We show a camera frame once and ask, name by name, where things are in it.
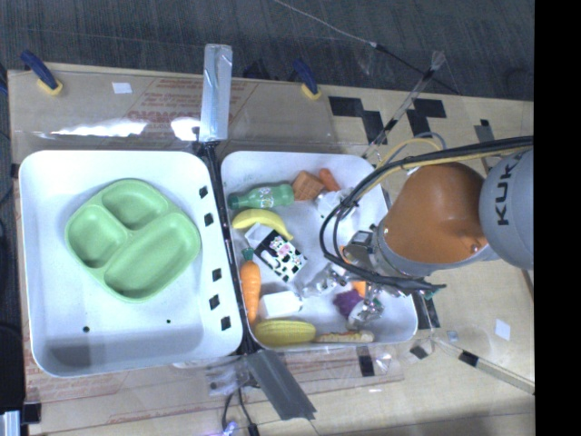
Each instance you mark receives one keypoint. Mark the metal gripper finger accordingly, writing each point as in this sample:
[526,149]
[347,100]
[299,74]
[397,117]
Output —
[377,306]
[367,311]

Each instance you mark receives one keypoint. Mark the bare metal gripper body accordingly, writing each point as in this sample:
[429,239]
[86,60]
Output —
[386,284]

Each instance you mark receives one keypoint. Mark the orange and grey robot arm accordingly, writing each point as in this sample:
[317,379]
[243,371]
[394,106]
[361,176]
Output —
[436,216]

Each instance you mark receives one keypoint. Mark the small orange toy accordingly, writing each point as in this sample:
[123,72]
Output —
[359,287]

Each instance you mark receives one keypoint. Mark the white plastic tray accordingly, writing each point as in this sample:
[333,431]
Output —
[136,334]
[313,243]

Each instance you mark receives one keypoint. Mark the yellow corn cob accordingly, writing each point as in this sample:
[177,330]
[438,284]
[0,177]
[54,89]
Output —
[285,332]

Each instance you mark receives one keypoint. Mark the white rectangular block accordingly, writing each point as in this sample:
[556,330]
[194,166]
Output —
[279,304]

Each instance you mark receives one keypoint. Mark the white crumpled packet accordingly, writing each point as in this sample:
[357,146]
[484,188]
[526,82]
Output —
[329,202]

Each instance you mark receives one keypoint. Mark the black and white cow carton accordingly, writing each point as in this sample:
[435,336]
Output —
[279,250]

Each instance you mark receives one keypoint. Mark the small orange sausage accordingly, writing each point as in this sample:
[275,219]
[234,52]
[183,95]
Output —
[329,180]

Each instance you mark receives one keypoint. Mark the orange carrot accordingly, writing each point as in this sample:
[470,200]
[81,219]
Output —
[250,284]

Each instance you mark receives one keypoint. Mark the orange waffle biscuit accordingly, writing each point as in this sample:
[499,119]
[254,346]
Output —
[308,185]

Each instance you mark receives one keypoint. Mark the yellow banana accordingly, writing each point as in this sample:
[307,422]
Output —
[261,218]

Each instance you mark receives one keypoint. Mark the green plastic bottle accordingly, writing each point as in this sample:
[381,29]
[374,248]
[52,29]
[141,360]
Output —
[263,196]

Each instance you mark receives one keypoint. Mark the green divided plate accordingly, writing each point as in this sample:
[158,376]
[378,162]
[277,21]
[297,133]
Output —
[150,257]

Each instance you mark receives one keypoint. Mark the brown cardboard board red print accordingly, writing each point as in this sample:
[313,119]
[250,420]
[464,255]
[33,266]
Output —
[136,102]

